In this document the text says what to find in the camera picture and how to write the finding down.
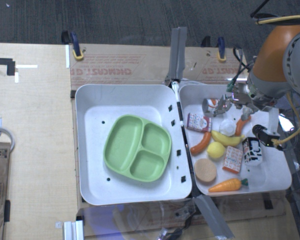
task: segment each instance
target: green tray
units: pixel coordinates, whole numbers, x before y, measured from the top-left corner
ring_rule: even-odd
[[[160,178],[171,152],[171,136],[160,125],[136,115],[113,124],[103,149],[105,164],[118,174],[142,182]]]

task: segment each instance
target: wooden table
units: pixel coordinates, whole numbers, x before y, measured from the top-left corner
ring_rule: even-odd
[[[7,199],[10,221],[5,240],[61,240],[63,222],[75,221],[78,192],[71,74],[64,45],[0,43],[0,58],[11,58],[19,80],[0,65],[2,126],[15,137]],[[2,135],[0,141],[9,141]],[[299,239],[289,203],[285,215],[231,221],[236,239]],[[157,231],[98,236],[96,239],[155,239]],[[180,239],[215,239],[208,225],[191,226]]]

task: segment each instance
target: yellow ball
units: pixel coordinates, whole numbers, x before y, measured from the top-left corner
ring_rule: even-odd
[[[217,159],[224,155],[226,148],[220,142],[214,141],[209,144],[206,151],[211,158]]]

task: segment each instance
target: toy carrot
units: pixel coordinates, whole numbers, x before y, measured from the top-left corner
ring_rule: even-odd
[[[203,135],[202,140],[197,145],[190,148],[191,154],[192,155],[197,155],[198,153],[203,151],[208,146],[208,144],[210,142],[210,139],[211,139],[211,132],[206,131]]]
[[[242,121],[242,119],[240,118],[238,120],[238,122],[236,122],[236,128],[235,128],[235,136],[241,136],[241,130],[244,127],[244,125],[251,120],[251,115],[249,115],[247,120]]]
[[[223,191],[236,191],[241,188],[242,185],[248,185],[248,180],[245,178],[240,180],[238,178],[230,178],[220,182],[208,189],[209,192],[223,192]]]

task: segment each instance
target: red and white box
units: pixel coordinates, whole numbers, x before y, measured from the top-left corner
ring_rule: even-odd
[[[243,151],[232,146],[225,150],[222,169],[234,174],[238,174],[241,168]]]
[[[211,132],[212,118],[204,115],[189,113],[186,128],[196,132]]]

